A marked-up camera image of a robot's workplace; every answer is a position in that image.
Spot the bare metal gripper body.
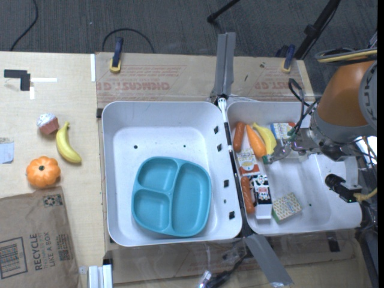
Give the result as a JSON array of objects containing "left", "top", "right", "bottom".
[{"left": 290, "top": 127, "right": 336, "bottom": 162}]

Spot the white carton with colourful print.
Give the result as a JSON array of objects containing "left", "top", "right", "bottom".
[{"left": 269, "top": 122, "right": 296, "bottom": 141}]

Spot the yellow banana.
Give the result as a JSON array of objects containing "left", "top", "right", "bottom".
[
  {"left": 252, "top": 122, "right": 278, "bottom": 156},
  {"left": 55, "top": 121, "right": 83, "bottom": 164}
]

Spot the orange carrot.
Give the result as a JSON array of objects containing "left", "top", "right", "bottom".
[{"left": 245, "top": 124, "right": 268, "bottom": 159}]

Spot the orange and white carton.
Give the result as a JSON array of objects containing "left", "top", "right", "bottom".
[{"left": 235, "top": 148, "right": 261, "bottom": 177}]

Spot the cow print milk carton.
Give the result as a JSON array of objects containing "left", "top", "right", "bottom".
[{"left": 250, "top": 173, "right": 274, "bottom": 220}]

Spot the orange sausage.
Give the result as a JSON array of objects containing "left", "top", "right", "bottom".
[
  {"left": 233, "top": 121, "right": 246, "bottom": 153},
  {"left": 240, "top": 176, "right": 256, "bottom": 215}
]

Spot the white plastic tray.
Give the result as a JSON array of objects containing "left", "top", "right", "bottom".
[
  {"left": 225, "top": 100, "right": 364, "bottom": 237},
  {"left": 101, "top": 101, "right": 243, "bottom": 248}
]

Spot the green patterned box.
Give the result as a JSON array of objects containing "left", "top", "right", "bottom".
[{"left": 271, "top": 191, "right": 304, "bottom": 223}]

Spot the blue divided plate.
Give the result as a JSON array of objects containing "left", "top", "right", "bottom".
[{"left": 130, "top": 156, "right": 213, "bottom": 238}]

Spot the black tripod stand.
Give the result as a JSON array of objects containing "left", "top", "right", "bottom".
[
  {"left": 295, "top": 0, "right": 355, "bottom": 60},
  {"left": 206, "top": 0, "right": 268, "bottom": 24}
]

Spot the brown cardboard board red print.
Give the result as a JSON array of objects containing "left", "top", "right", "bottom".
[{"left": 95, "top": 52, "right": 362, "bottom": 284}]

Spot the pink and white cupcake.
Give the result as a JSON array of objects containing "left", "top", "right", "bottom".
[{"left": 36, "top": 112, "right": 60, "bottom": 136}]

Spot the orange pumpkin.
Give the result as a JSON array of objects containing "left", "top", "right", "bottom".
[{"left": 25, "top": 155, "right": 62, "bottom": 189}]

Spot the brown paper mailer bag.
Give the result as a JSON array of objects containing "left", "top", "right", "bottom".
[{"left": 0, "top": 185, "right": 80, "bottom": 288}]

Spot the black cylinder on white bracket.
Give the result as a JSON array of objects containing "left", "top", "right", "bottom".
[{"left": 325, "top": 155, "right": 363, "bottom": 204}]

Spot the black block with wires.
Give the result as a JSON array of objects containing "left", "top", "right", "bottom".
[{"left": 199, "top": 268, "right": 238, "bottom": 288}]

